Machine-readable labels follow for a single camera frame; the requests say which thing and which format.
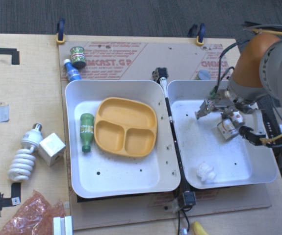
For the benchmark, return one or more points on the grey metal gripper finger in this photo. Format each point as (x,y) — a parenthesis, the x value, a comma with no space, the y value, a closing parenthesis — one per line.
(202,110)
(226,116)

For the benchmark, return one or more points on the white cube box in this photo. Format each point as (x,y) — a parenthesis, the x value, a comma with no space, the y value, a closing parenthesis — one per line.
(51,148)

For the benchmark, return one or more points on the orange divided plate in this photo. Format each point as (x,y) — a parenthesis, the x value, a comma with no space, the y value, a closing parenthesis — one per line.
(124,126)

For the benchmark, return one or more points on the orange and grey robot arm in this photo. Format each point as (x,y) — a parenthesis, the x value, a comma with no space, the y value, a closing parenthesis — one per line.
(253,60)

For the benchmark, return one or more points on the black cylinder on white bracket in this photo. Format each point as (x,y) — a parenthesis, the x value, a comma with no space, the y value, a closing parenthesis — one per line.
(249,133)

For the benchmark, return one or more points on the grey round cap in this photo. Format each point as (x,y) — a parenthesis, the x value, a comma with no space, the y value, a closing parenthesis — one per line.
(203,75)

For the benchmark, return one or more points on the yellow banana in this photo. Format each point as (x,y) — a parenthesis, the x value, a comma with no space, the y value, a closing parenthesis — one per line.
(199,228)

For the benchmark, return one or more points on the thin black and white rod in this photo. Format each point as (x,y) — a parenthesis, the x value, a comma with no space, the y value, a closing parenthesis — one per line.
(173,128)

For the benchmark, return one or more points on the white rectangular block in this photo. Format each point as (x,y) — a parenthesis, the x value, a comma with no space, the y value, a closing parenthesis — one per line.
(62,225)

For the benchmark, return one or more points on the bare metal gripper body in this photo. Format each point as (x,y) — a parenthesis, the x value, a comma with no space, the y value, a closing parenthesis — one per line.
(225,103)

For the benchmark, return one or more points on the white spiral light bulb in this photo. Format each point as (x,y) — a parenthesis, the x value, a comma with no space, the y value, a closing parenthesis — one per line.
(23,160)

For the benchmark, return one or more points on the white plastic tray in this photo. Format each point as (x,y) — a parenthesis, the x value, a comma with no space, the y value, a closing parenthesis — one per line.
(121,170)
(219,155)

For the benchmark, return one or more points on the blue plastic bottle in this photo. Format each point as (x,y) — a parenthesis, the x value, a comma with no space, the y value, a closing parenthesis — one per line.
(72,73)

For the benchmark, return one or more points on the green can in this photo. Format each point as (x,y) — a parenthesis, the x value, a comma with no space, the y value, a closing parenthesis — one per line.
(78,56)

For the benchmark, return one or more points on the white can with red print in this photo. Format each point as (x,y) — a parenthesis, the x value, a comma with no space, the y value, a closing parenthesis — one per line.
(227,130)

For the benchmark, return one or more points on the green plastic bottle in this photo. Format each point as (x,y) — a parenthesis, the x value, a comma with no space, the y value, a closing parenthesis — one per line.
(86,128)

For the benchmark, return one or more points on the brown cardboard board red print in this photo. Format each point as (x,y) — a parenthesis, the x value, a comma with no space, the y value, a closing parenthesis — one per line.
(140,57)

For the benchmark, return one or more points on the white crumpled lump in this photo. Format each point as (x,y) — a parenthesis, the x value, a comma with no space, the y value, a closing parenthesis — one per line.
(205,172)

